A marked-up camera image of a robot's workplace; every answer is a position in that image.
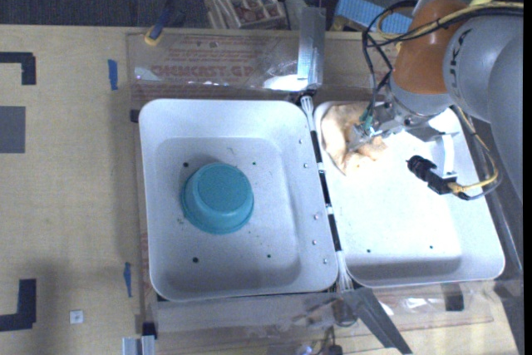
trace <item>blue bowl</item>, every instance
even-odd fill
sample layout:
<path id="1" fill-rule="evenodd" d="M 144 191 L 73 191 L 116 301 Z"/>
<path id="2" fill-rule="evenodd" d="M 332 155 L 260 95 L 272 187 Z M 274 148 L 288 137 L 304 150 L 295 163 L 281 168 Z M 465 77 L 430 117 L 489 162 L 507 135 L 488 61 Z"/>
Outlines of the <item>blue bowl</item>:
<path id="1" fill-rule="evenodd" d="M 211 234 L 228 234 L 242 228 L 251 217 L 253 190 L 236 167 L 212 163 L 197 170 L 181 191 L 185 218 Z"/>

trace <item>gray square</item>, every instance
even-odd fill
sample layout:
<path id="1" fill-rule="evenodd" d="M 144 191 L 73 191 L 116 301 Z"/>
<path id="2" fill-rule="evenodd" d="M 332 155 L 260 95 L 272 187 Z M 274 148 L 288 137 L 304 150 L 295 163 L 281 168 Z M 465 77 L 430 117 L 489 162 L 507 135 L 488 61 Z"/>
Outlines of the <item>gray square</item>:
<path id="1" fill-rule="evenodd" d="M 0 106 L 0 153 L 26 151 L 26 107 Z"/>

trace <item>beige tabletop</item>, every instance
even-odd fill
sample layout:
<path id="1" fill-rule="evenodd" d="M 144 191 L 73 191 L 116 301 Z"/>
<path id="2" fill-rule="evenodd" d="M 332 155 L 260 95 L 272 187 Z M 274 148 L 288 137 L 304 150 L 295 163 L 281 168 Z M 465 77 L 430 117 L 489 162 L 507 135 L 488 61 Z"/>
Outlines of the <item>beige tabletop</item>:
<path id="1" fill-rule="evenodd" d="M 0 314 L 16 312 L 19 279 L 37 279 L 37 321 L 32 329 L 0 333 L 2 355 L 118 354 L 123 337 L 140 335 L 145 300 L 136 127 L 126 72 L 129 32 L 138 29 L 0 26 L 0 52 L 32 52 L 37 59 L 35 86 L 21 85 L 19 64 L 0 64 L 0 105 L 26 107 L 25 153 L 0 154 Z M 349 55 L 360 61 L 359 52 Z M 108 60 L 118 66 L 114 91 Z M 486 301 L 489 321 L 403 336 L 414 353 L 517 353 L 499 299 Z M 83 323 L 70 324 L 73 310 L 83 311 Z M 372 336 L 341 344 L 344 353 L 375 348 Z M 160 353 L 173 353 L 158 345 Z"/>

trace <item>blue container lid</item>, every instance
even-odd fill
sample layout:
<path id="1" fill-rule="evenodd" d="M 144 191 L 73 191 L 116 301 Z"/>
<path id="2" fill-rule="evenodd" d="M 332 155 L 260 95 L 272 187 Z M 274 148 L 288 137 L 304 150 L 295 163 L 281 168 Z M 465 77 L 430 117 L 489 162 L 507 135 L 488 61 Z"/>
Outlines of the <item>blue container lid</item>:
<path id="1" fill-rule="evenodd" d="M 251 217 L 254 196 L 248 178 L 236 167 L 212 163 L 197 170 L 181 191 L 191 224 L 211 234 L 228 234 Z"/>

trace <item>metal plate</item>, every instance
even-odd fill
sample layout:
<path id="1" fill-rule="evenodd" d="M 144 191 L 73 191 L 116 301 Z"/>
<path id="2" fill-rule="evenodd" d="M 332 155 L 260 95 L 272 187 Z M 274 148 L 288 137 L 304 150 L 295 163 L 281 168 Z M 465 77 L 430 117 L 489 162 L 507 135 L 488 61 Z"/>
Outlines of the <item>metal plate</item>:
<path id="1" fill-rule="evenodd" d="M 386 139 L 386 159 L 348 179 L 323 147 L 321 121 L 331 105 L 334 103 L 318 106 L 314 119 L 352 277 L 368 287 L 392 287 L 500 275 L 505 258 L 485 199 L 463 201 L 453 195 L 437 195 L 406 167 L 406 160 L 415 154 L 437 163 L 439 146 L 403 131 Z M 445 111 L 430 123 L 439 131 L 458 132 L 453 138 L 458 180 L 477 182 L 455 115 Z"/>
<path id="2" fill-rule="evenodd" d="M 156 100 L 140 112 L 150 278 L 169 300 L 320 291 L 337 277 L 305 115 L 283 101 Z M 179 193 L 221 161 L 248 177 L 250 221 L 225 235 L 184 216 Z"/>

